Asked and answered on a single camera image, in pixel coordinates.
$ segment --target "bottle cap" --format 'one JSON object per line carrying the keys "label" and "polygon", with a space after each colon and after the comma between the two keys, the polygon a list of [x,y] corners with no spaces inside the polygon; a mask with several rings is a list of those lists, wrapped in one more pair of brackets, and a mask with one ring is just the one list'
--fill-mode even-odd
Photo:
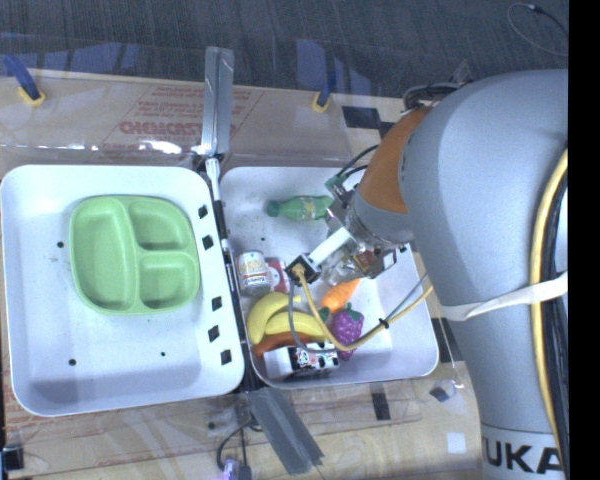
{"label": "bottle cap", "polygon": [[267,215],[269,215],[269,217],[277,217],[280,215],[280,203],[277,201],[269,201],[267,203]]}

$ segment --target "purple grapes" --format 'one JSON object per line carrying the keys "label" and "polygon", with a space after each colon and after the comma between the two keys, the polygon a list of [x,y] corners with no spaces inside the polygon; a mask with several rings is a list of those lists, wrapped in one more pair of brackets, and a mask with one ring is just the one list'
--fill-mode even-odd
{"label": "purple grapes", "polygon": [[[356,341],[362,335],[362,324],[364,316],[362,313],[353,309],[343,309],[338,311],[331,321],[331,332],[333,336],[343,345],[349,345]],[[344,352],[338,351],[338,357],[343,361],[348,361],[354,350]]]}

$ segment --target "can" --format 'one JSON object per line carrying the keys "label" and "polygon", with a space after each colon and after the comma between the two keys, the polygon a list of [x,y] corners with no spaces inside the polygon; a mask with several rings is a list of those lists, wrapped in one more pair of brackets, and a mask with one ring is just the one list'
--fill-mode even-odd
{"label": "can", "polygon": [[264,296],[271,291],[269,267],[260,251],[247,251],[238,256],[240,292],[247,297]]}

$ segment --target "gray carpet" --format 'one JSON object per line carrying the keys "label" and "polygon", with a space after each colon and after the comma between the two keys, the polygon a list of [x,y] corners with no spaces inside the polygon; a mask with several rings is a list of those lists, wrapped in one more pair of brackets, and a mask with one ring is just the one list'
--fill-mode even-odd
{"label": "gray carpet", "polygon": [[[339,92],[400,97],[414,85],[446,81],[466,60],[476,79],[566,68],[515,34],[514,2],[539,5],[568,29],[569,0],[0,0],[0,54],[30,54],[33,65],[200,80],[207,46],[236,53],[235,83],[319,89],[319,52],[347,76]],[[545,15],[515,8],[517,28],[549,50],[568,42]],[[133,67],[120,51],[58,56],[84,45],[141,45]]]}

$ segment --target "metal bracket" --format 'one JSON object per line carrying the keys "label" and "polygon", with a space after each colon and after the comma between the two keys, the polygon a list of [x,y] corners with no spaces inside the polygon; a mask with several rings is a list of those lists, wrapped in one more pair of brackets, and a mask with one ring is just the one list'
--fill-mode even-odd
{"label": "metal bracket", "polygon": [[246,396],[251,412],[289,475],[308,473],[312,466],[322,464],[324,454],[280,390],[267,387]]}
{"label": "metal bracket", "polygon": [[200,156],[208,158],[229,151],[234,62],[232,50],[215,46],[206,50],[202,139],[192,148]]}

